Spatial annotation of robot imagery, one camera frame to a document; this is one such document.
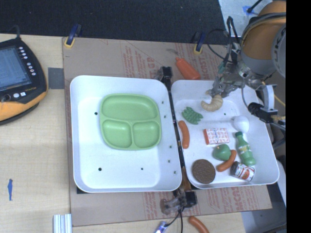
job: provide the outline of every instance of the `green bottle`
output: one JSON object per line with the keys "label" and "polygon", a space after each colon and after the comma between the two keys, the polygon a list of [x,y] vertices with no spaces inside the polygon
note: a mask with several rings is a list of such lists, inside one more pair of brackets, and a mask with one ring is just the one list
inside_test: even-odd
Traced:
{"label": "green bottle", "polygon": [[244,140],[243,133],[241,131],[235,133],[238,139],[238,150],[242,163],[247,166],[253,166],[256,164],[256,160],[253,157],[253,153],[249,147],[249,144]]}

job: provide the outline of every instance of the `soda can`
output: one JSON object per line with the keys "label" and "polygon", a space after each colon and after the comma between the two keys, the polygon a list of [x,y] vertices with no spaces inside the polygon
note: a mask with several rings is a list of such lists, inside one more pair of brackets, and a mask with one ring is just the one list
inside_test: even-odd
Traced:
{"label": "soda can", "polygon": [[253,167],[244,165],[238,161],[235,161],[231,166],[230,175],[239,179],[250,182],[253,179],[254,174],[255,169]]}

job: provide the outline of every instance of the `bottle cap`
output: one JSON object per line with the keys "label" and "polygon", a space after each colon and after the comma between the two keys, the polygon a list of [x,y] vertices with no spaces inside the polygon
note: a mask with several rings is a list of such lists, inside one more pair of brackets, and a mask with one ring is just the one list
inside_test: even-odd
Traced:
{"label": "bottle cap", "polygon": [[243,133],[242,133],[241,131],[236,132],[236,133],[235,133],[235,136],[238,136],[238,135],[243,135]]}

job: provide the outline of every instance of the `green plate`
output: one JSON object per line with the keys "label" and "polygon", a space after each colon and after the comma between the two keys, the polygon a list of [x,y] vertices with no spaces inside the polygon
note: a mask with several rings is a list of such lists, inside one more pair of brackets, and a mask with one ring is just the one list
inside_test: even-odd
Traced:
{"label": "green plate", "polygon": [[144,95],[105,96],[100,105],[100,125],[104,141],[114,149],[146,150],[161,140],[159,108]]}

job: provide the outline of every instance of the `hot dog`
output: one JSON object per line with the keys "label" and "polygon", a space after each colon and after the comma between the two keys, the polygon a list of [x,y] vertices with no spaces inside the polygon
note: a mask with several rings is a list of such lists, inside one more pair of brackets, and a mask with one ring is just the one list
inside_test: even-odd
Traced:
{"label": "hot dog", "polygon": [[205,225],[196,217],[190,216],[188,220],[200,233],[209,233]]}
{"label": "hot dog", "polygon": [[182,146],[184,149],[187,149],[189,147],[189,143],[190,143],[190,134],[189,134],[188,127],[187,127],[185,121],[179,121],[178,126],[179,126],[181,133],[183,135]]}
{"label": "hot dog", "polygon": [[231,155],[230,155],[229,159],[227,161],[219,164],[218,166],[216,166],[216,170],[218,172],[223,172],[223,171],[227,170],[234,163],[236,156],[237,156],[237,152],[235,150],[231,150]]}

